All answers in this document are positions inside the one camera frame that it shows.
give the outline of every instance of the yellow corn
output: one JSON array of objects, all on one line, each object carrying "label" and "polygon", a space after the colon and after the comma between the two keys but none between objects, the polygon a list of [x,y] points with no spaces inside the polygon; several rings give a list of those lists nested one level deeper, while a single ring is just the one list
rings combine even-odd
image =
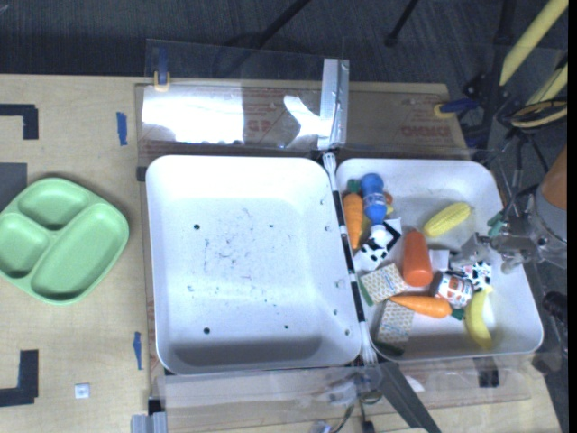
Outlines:
[{"label": "yellow corn", "polygon": [[455,202],[434,215],[423,227],[423,233],[435,237],[453,229],[471,214],[471,207],[465,202]]}]

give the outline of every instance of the green divided plate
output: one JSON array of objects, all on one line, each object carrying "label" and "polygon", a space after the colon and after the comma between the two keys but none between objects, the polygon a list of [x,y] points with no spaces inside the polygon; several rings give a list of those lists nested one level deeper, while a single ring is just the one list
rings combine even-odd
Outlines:
[{"label": "green divided plate", "polygon": [[110,271],[128,235],[123,214],[93,192],[39,180],[0,212],[0,276],[47,303],[75,303]]}]

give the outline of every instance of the yellow tube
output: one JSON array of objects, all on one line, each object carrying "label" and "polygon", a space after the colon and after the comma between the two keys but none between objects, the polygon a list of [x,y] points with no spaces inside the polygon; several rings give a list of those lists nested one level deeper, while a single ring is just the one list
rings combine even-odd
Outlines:
[{"label": "yellow tube", "polygon": [[569,0],[549,0],[535,20],[508,53],[503,63],[499,85],[505,85],[529,53],[537,46],[551,26],[569,6]]},{"label": "yellow tube", "polygon": [[562,68],[557,69],[553,75],[540,87],[533,96],[529,98],[526,106],[533,105],[534,103],[540,103],[541,101],[546,101],[548,99],[553,99],[557,96],[565,85],[567,85],[567,79],[569,77],[569,63],[566,62]]}]

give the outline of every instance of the blue bottle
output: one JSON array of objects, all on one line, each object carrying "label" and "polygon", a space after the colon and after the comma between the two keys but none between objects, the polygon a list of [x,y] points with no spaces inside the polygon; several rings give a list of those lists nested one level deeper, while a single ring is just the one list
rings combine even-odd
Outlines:
[{"label": "blue bottle", "polygon": [[371,225],[381,225],[387,215],[384,182],[377,173],[368,173],[361,178],[362,206]]}]

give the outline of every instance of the toy carrot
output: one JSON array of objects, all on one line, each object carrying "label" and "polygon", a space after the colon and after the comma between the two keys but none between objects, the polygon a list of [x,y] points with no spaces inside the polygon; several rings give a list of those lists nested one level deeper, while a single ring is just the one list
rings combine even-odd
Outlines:
[{"label": "toy carrot", "polygon": [[350,192],[344,196],[343,212],[346,229],[349,232],[349,239],[351,239],[351,247],[356,250],[362,232],[362,197],[356,192]]},{"label": "toy carrot", "polygon": [[406,308],[412,309],[418,314],[430,316],[431,318],[445,318],[449,316],[453,309],[445,299],[437,297],[427,297],[420,295],[395,295],[389,299]]}]

